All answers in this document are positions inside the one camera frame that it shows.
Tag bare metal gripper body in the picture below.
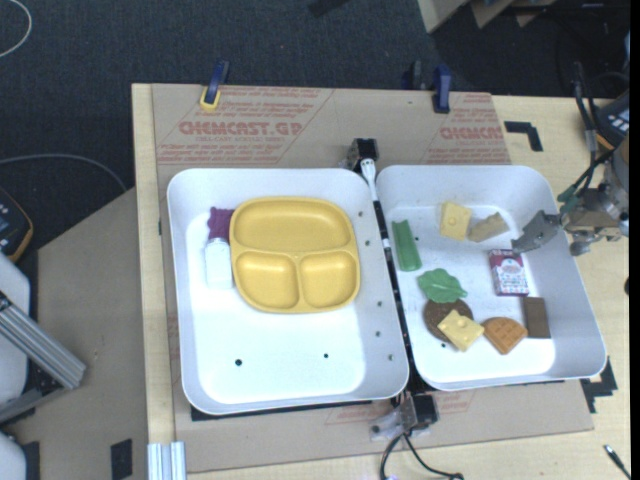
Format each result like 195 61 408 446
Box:
558 188 631 243

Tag red and white carton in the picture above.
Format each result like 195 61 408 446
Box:
488 248 531 298

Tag pale cheese wedge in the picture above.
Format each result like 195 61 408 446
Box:
467 211 509 244

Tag yellow cheese block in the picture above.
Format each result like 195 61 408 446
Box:
436 309 485 353
439 200 473 241

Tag brown chocolate bar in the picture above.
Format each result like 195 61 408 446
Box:
522 296 552 340

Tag orange waffle piece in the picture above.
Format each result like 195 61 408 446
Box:
480 316 529 356

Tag green lettuce leaf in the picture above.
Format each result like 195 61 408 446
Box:
417 267 469 304

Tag brown round biscuit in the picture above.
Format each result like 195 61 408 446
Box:
423 297 475 341

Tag green celery stick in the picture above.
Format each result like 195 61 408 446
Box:
390 219 422 273

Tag white plastic tray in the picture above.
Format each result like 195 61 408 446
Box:
374 164 608 392
166 167 411 416

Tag thin black and white rod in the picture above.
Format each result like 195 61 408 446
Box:
360 158 417 395

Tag yellow divided plate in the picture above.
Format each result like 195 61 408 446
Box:
228 196 362 314

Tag brown cardboard board red print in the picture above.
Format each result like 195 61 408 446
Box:
149 83 596 474

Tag purple grapes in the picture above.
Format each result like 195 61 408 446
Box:
206 206 237 238

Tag white plastic bottle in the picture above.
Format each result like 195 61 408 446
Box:
203 236 235 290

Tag black cylinder on white bracket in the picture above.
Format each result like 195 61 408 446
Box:
568 231 602 258

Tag black block with thin wires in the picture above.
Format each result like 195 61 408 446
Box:
369 391 441 442
344 137 380 170

